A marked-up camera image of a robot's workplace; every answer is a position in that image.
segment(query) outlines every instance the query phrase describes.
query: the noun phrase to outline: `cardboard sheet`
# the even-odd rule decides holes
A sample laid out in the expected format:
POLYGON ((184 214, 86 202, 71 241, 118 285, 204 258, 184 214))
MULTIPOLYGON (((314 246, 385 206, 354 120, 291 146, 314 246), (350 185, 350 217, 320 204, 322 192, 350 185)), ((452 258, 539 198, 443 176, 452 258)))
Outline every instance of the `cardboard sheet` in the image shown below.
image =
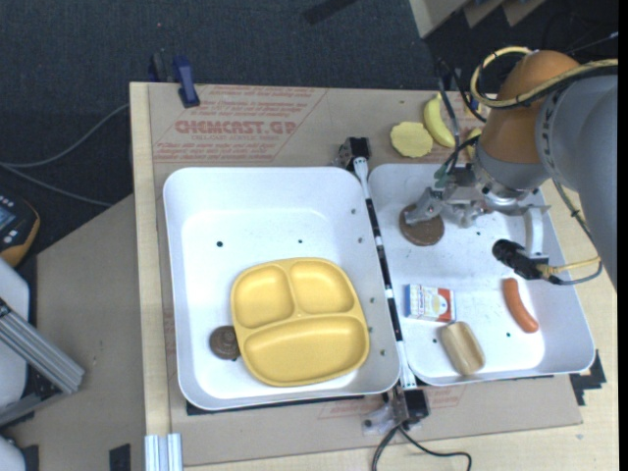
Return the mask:
MULTIPOLYGON (((185 110, 175 85, 148 86, 171 422, 183 437, 184 464, 377 445, 381 436, 365 435, 361 421, 381 406, 380 395, 188 415, 177 379, 162 188, 168 175, 187 166, 332 165, 348 137, 369 138, 372 167, 442 162, 450 150, 437 144, 425 157, 409 159, 390 142, 393 126, 421 121, 434 93, 215 85, 197 92, 200 107, 185 110)), ((451 99, 464 138, 481 124, 457 94, 451 99)), ((581 422, 566 376, 425 390, 432 414, 413 430, 420 441, 581 422)))

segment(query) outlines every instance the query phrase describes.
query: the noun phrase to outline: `black connector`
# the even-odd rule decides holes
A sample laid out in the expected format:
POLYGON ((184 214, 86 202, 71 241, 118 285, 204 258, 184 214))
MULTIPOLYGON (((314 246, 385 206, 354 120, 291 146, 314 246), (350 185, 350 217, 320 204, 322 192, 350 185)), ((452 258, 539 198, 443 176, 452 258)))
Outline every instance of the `black connector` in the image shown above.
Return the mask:
POLYGON ((404 391, 405 404, 408 407, 408 420, 406 421, 408 429, 410 426, 417 424, 430 415, 430 407, 428 398, 423 390, 404 391))
POLYGON ((371 157, 371 144, 367 137, 348 137, 340 146, 338 152, 339 166, 353 172, 353 159, 364 157, 367 161, 371 157))
POLYGON ((512 240, 500 239, 493 245, 493 256, 514 270, 515 274, 528 281, 541 279, 543 274, 537 269, 539 264, 547 264, 548 258, 535 258, 532 260, 525 254, 521 244, 512 240))

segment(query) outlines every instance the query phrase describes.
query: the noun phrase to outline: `white tray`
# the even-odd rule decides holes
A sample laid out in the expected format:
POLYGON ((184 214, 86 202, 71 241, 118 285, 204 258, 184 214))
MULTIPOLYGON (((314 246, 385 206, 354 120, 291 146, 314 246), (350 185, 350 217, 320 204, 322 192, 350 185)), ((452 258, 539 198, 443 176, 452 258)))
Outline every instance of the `white tray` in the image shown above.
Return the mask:
POLYGON ((382 393, 399 360, 375 241, 359 181, 338 168, 186 168, 164 185, 179 383, 210 411, 382 393), (230 293, 253 265, 321 257, 344 269, 370 329, 357 370, 310 386, 276 388, 215 356, 209 336, 233 323, 230 293))
MULTIPOLYGON (((500 281, 513 271, 496 261, 493 244, 501 238, 525 245, 521 217, 493 213, 475 227, 459 228, 445 216, 445 235, 433 246, 417 246, 398 227, 401 210, 434 184, 438 165, 388 164, 371 173, 369 183, 382 231, 408 363, 423 382, 435 386, 579 372, 589 368, 595 348, 573 286, 519 279, 524 302, 540 324, 526 334, 510 316, 500 281), (443 324, 403 316, 404 288, 409 284, 454 291, 458 321, 471 326, 486 355, 486 366, 461 376, 440 343, 443 324)), ((528 203, 543 205, 539 192, 528 203)), ((544 252, 552 265, 564 263, 549 215, 544 215, 544 252)))

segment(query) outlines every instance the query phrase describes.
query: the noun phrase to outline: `banana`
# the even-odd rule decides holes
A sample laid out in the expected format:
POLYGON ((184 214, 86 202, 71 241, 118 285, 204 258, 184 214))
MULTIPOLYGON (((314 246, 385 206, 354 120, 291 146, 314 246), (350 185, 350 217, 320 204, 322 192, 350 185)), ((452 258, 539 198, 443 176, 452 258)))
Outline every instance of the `banana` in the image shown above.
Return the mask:
POLYGON ((437 143, 447 148, 452 148, 455 146, 455 139, 445 125, 443 117, 441 117, 441 101, 441 94, 437 93, 436 96, 425 104, 423 108, 423 122, 437 143))

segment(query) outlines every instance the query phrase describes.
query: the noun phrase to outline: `blue clamp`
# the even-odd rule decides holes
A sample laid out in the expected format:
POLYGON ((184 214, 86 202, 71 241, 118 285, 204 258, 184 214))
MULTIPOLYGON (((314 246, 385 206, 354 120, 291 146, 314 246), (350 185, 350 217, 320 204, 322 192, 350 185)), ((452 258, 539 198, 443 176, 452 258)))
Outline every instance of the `blue clamp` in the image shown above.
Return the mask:
POLYGON ((186 56, 179 55, 173 59, 173 68, 175 69, 175 79, 181 83, 179 89, 179 97, 185 108, 200 105, 198 94, 194 88, 192 79, 192 66, 186 56))

